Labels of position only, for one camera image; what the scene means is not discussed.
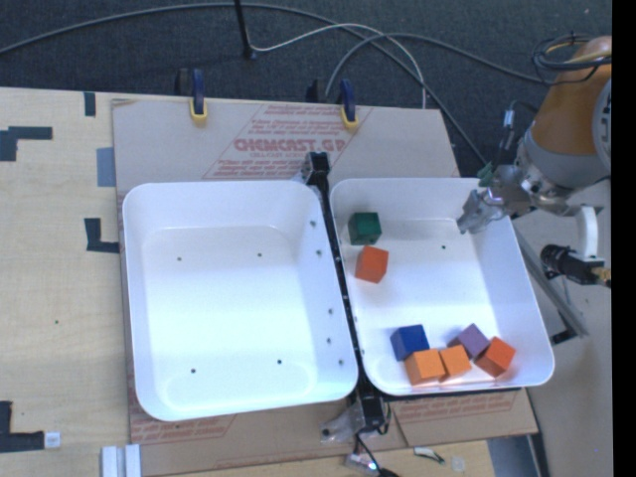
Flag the green cube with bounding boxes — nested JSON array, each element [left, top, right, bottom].
[[347, 211, 383, 246]]

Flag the brown cardboard board red print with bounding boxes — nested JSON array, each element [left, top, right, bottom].
[[111, 97, 541, 471]]

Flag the thin black rod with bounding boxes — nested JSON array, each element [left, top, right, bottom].
[[315, 179, 372, 399]]

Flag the black cylinder on white bracket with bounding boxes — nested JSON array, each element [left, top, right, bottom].
[[540, 205, 610, 287]]

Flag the red-orange cube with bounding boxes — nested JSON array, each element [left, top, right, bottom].
[[474, 336, 518, 379], [354, 244, 391, 284]]

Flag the orange cube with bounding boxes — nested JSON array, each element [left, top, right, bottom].
[[438, 344, 473, 382], [403, 348, 447, 387]]

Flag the black block with thin wires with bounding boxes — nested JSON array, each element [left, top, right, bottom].
[[357, 390, 388, 435]]

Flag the white plastic tray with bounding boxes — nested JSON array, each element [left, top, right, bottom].
[[121, 180, 360, 422], [328, 176, 556, 398]]

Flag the blue cube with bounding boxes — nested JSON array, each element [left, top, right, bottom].
[[390, 324, 431, 363]]

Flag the purple cube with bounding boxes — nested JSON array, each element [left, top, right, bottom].
[[447, 322, 491, 360]]

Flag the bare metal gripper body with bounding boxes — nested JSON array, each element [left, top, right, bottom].
[[480, 163, 583, 219]]

